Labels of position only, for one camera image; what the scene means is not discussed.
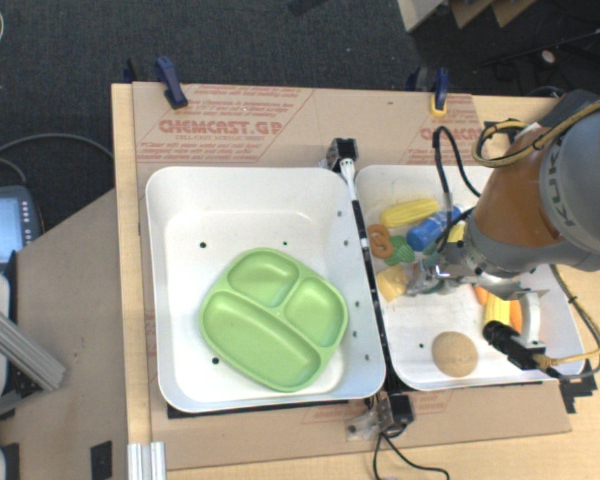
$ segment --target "white tray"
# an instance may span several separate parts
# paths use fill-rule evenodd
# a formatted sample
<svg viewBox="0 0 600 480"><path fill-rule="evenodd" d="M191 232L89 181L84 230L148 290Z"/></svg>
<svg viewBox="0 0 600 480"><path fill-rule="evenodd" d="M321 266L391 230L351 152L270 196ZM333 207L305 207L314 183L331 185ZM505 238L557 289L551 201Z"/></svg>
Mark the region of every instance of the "white tray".
<svg viewBox="0 0 600 480"><path fill-rule="evenodd" d="M469 180L478 189L486 183L491 169L466 167ZM467 208L476 197L466 188L457 167L445 166L454 203ZM433 197L443 207L442 188L433 166L369 166L356 178L360 205L366 225L378 223L380 212L397 203ZM392 235L406 234L408 227L391 230ZM375 272L387 268L373 259ZM522 277L523 286L549 290L540 298L540 339L547 354L562 357L583 352L582 343L567 300L548 266L539 267L533 275ZM538 370L522 371L487 344L482 337L484 308L470 286L462 286L447 295L400 296L391 302L379 294L393 368L405 384L418 390L437 390L466 386L533 382L548 377ZM449 377L433 362L431 345L445 331L465 334L478 350L478 364L468 376ZM579 373L583 361L557 368L563 374Z"/></svg>
<svg viewBox="0 0 600 480"><path fill-rule="evenodd" d="M155 294L158 379L189 413L344 401L376 393L385 364L344 181L319 168L167 167L146 188ZM344 296L342 342L308 388L280 393L223 361L202 338L207 291L240 253L270 247L329 280Z"/></svg>

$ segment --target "yellow corn toy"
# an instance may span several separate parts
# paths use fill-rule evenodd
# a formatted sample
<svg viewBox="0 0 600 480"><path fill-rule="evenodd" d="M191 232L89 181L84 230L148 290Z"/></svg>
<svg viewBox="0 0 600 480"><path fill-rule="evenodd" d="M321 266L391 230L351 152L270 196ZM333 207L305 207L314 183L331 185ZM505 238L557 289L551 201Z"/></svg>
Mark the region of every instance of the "yellow corn toy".
<svg viewBox="0 0 600 480"><path fill-rule="evenodd" d="M489 293L484 311L485 325L493 320L502 322L504 325L509 325L511 319L510 307L511 303L508 300L503 300L500 297L496 297L493 293Z"/></svg>
<svg viewBox="0 0 600 480"><path fill-rule="evenodd" d="M387 228L399 228L431 217L439 209L433 198L416 199L387 208L380 214L380 222Z"/></svg>

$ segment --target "green plastic tray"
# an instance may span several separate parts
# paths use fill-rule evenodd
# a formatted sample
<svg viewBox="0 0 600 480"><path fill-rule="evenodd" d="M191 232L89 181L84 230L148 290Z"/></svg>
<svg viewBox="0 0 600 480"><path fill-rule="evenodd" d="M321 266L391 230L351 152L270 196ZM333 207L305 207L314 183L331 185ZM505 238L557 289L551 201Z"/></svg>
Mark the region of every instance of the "green plastic tray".
<svg viewBox="0 0 600 480"><path fill-rule="evenodd" d="M274 249L247 251L224 270L202 303L200 330L221 358L284 392L320 375L347 326L340 292Z"/></svg>

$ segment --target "round bread roll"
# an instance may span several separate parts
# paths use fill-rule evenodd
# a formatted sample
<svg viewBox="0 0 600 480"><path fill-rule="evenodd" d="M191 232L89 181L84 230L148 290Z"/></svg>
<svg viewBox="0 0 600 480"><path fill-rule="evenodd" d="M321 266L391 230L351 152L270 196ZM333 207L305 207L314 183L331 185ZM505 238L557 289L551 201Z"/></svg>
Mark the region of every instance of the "round bread roll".
<svg viewBox="0 0 600 480"><path fill-rule="evenodd" d="M478 364L478 350L471 338L455 331L438 334L431 347L433 362L450 377L466 377Z"/></svg>

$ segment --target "gray carpet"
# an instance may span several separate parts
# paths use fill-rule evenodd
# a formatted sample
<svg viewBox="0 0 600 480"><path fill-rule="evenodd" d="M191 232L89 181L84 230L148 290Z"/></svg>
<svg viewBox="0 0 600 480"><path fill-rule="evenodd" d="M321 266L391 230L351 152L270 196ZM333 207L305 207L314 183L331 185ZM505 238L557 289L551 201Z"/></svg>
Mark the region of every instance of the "gray carpet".
<svg viewBox="0 0 600 480"><path fill-rule="evenodd" d="M557 69L528 56L484 60L600 26L600 0L540 0L505 28L488 10L460 30L448 8L407 33L396 0L0 0L0 145L44 132L111 147L110 85L128 59L155 80L169 55L182 81L403 90L419 67L447 67L451 91L525 95L545 85L600 94L600 64L560 50ZM600 35L577 43L600 56ZM110 160L63 140L4 153L26 171L47 228L113 186ZM17 178L0 166L0 184Z"/></svg>

